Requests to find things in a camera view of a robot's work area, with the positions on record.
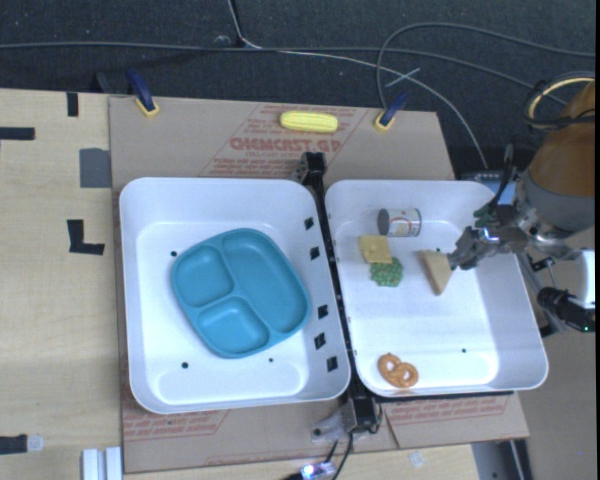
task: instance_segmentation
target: blue and yellow clamp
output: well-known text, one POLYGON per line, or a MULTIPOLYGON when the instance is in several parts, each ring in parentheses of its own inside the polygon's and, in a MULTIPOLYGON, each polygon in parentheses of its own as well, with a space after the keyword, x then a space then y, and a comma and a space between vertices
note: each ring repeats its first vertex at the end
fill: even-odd
POLYGON ((128 68, 125 71, 127 80, 136 95, 136 105, 146 117, 153 117, 160 112, 160 107, 153 101, 149 86, 136 70, 128 68))
POLYGON ((401 91, 400 94, 396 97, 395 100, 389 105, 387 110, 378 114, 376 120, 374 121, 374 126, 376 129, 380 131, 387 131, 391 128, 391 125, 396 120, 395 115, 398 110, 402 110, 404 104, 407 101, 407 93, 405 91, 401 91))

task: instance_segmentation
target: black fabric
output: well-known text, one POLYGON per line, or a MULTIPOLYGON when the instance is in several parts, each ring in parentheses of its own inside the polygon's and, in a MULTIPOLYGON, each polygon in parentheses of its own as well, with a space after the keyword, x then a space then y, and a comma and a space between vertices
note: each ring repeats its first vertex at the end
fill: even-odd
MULTIPOLYGON (((235 0, 247 42, 261 47, 379 48, 401 27, 455 23, 547 46, 595 53, 596 0, 235 0)), ((240 45, 227 0, 0 0, 0 43, 125 41, 240 45)), ((548 52, 452 27, 407 31, 383 65, 413 74, 384 89, 391 100, 408 93, 405 109, 438 114, 456 174, 484 168, 458 116, 475 135, 489 167, 501 168, 514 135, 525 135, 522 106, 529 88, 574 70, 595 70, 595 59, 548 52), (447 56, 476 67, 460 65, 447 56)), ((377 51, 328 52, 373 64, 377 51)), ((375 70, 346 59, 262 53, 168 52, 125 48, 44 48, 0 51, 0 87, 128 92, 133 67, 155 96, 380 106, 375 70)), ((382 85, 395 77, 383 74, 382 85)), ((557 113, 549 102, 543 111, 557 113)), ((533 147, 523 143, 518 163, 533 147)))

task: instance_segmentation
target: blue tray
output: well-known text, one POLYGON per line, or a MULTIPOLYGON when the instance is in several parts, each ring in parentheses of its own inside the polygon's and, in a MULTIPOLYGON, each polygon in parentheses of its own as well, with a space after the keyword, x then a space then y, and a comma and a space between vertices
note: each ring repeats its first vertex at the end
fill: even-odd
POLYGON ((246 357, 287 339, 309 318, 310 299, 267 235, 235 229, 178 257, 171 285, 187 319, 216 354, 246 357))

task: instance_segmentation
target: cardboard box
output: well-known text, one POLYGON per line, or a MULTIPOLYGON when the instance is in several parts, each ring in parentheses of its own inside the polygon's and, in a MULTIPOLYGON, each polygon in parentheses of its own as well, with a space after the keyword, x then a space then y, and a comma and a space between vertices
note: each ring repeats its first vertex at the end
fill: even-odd
MULTIPOLYGON (((145 117, 133 97, 109 99, 116 286, 121 354, 125 472, 323 457, 332 442, 314 426, 337 400, 159 415, 142 409, 128 387, 118 199, 140 177, 293 177, 303 152, 321 151, 325 184, 343 179, 454 179, 433 113, 400 112, 386 132, 377 109, 275 103, 159 99, 145 117), (284 110, 336 115, 332 135, 281 129, 284 110)), ((361 436, 354 453, 522 438, 528 430, 517 394, 415 399, 382 404, 380 431, 361 436)))

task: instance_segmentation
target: pretzel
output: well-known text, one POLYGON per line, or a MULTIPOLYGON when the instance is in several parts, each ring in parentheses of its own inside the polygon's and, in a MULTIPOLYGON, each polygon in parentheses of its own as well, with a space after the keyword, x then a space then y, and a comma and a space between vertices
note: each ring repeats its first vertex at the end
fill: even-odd
POLYGON ((389 384, 398 388, 410 388, 418 382, 418 370, 411 363, 400 361, 398 356, 385 354, 378 359, 378 369, 389 384))

